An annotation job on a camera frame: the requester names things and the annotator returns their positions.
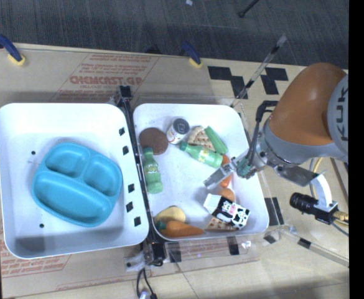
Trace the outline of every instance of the can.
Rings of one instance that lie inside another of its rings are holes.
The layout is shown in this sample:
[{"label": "can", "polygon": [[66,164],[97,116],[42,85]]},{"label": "can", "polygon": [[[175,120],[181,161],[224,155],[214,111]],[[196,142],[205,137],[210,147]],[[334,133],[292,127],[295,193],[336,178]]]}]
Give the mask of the can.
[{"label": "can", "polygon": [[179,143],[182,139],[184,139],[189,130],[190,125],[185,119],[176,118],[167,130],[168,142],[172,144]]}]

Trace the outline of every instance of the white plastic tray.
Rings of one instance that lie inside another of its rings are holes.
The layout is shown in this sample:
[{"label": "white plastic tray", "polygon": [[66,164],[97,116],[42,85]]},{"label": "white plastic tray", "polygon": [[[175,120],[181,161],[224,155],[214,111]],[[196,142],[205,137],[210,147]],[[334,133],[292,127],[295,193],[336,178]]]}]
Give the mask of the white plastic tray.
[{"label": "white plastic tray", "polygon": [[[211,126],[226,144],[229,157],[239,156],[248,149],[240,116],[234,109],[225,105],[142,104],[133,113],[137,139],[139,139],[140,133],[149,127],[166,132],[172,120],[177,116],[184,117],[189,122],[191,129],[196,126],[204,128]],[[213,194],[221,188],[219,186],[219,188],[208,190],[203,181],[216,169],[194,160],[186,152],[181,151],[178,145],[173,144],[168,145],[165,153],[154,155],[154,159],[159,163],[164,190],[159,194],[149,194],[148,196],[152,215],[155,216],[168,206],[179,206],[186,214],[186,223],[203,229],[211,219],[211,215],[203,207],[205,198],[209,192]],[[269,215],[257,175],[247,180],[234,174],[229,188],[234,191],[236,202],[251,211],[247,225],[241,230],[233,232],[205,232],[204,235],[191,236],[188,239],[256,234],[266,230]],[[163,238],[167,240],[186,239],[185,237],[173,239],[165,236]]]},{"label": "white plastic tray", "polygon": [[[95,150],[121,168],[121,193],[99,226],[63,221],[32,198],[39,163],[65,141]],[[109,104],[12,103],[0,108],[0,192],[4,240],[20,258],[136,245],[149,231],[126,119]]]}]

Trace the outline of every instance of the brown cookie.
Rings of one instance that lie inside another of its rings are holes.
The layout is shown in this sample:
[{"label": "brown cookie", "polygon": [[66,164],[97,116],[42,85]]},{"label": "brown cookie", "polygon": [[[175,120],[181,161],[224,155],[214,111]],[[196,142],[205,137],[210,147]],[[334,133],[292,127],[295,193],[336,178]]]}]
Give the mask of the brown cookie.
[{"label": "brown cookie", "polygon": [[146,147],[152,148],[153,155],[165,153],[168,148],[168,139],[165,133],[158,128],[150,127],[142,130],[139,135],[140,145],[142,149]]}]

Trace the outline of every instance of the bread slice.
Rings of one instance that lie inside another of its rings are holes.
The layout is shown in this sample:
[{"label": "bread slice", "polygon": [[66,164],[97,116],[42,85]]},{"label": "bread slice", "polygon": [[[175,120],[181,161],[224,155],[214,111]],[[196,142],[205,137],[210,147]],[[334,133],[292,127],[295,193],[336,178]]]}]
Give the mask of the bread slice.
[{"label": "bread slice", "polygon": [[211,151],[215,151],[212,142],[202,126],[197,126],[192,130],[187,142],[190,145],[200,145],[210,149]]},{"label": "bread slice", "polygon": [[208,232],[229,232],[236,230],[236,227],[233,227],[218,218],[212,217],[204,230]]}]

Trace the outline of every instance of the blue clamp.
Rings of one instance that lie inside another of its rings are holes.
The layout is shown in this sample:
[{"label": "blue clamp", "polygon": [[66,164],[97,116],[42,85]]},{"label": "blue clamp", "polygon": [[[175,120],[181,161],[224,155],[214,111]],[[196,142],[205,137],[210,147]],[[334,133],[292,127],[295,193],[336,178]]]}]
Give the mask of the blue clamp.
[{"label": "blue clamp", "polygon": [[189,55],[189,61],[193,66],[195,66],[196,68],[202,67],[200,56],[198,55],[198,52],[195,50],[192,44],[188,43],[187,41],[183,41],[180,47],[182,48],[182,54],[186,52]]},{"label": "blue clamp", "polygon": [[14,44],[3,34],[0,34],[0,45],[9,52],[9,55],[7,57],[10,61],[15,63],[16,65],[24,64],[26,58],[20,54]]}]

